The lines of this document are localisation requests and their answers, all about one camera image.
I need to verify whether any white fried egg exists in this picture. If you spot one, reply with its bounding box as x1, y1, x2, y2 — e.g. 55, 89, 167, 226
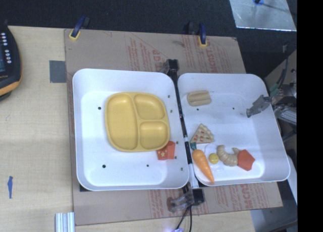
204, 143, 225, 172

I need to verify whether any tan pizza slice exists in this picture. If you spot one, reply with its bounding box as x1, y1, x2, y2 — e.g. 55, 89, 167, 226
189, 123, 215, 145

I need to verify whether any yellow divided plate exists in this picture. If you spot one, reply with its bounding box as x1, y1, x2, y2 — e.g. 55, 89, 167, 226
104, 92, 171, 153

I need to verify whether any red carton with yellow star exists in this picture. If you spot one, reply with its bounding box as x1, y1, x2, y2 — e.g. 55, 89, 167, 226
156, 140, 176, 161

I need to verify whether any beige hot dog bun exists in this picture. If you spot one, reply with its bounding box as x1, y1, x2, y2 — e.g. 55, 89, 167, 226
187, 90, 212, 107

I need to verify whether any black block with thin wires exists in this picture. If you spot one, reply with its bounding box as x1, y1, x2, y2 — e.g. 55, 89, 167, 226
167, 188, 205, 213
162, 59, 180, 75

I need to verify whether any orange carrot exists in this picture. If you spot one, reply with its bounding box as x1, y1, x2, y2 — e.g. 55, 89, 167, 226
190, 142, 216, 184

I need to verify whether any thin black and white rod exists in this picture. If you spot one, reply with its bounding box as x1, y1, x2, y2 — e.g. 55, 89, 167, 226
168, 69, 200, 189

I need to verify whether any white plastic tray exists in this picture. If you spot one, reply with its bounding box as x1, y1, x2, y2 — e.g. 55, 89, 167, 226
72, 68, 190, 192
177, 73, 291, 187

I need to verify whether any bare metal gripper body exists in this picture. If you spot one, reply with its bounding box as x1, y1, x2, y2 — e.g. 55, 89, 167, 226
270, 84, 297, 112

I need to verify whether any beige croissant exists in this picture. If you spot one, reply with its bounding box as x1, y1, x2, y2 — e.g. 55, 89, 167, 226
216, 145, 241, 167

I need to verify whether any orange-red carton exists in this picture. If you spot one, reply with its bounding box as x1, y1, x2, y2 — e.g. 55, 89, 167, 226
237, 149, 256, 171

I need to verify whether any brown cardboard board red print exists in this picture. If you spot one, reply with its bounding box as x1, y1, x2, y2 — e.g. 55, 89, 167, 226
64, 28, 284, 226

